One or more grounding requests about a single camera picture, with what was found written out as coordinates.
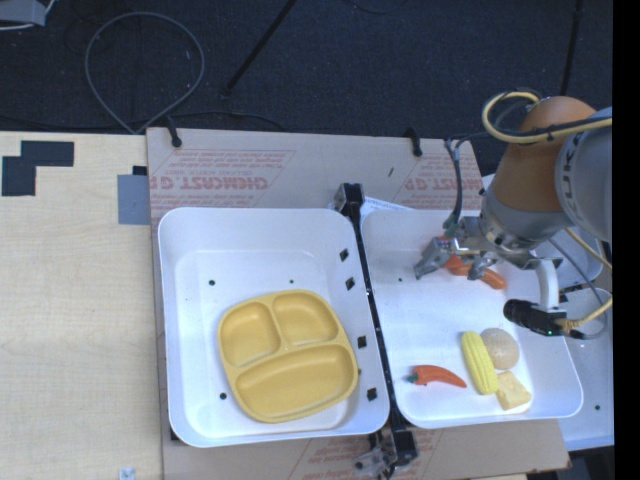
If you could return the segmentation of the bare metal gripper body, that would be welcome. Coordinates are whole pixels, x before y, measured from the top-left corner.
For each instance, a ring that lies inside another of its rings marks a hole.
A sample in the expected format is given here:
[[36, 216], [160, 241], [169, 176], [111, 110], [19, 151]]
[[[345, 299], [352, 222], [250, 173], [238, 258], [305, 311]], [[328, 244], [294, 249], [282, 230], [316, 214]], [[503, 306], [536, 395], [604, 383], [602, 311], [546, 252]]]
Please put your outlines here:
[[517, 268], [535, 268], [540, 260], [533, 250], [546, 240], [546, 224], [517, 217], [507, 226], [493, 215], [464, 216], [437, 237], [449, 239], [451, 255], [464, 263], [470, 255], [492, 254]]

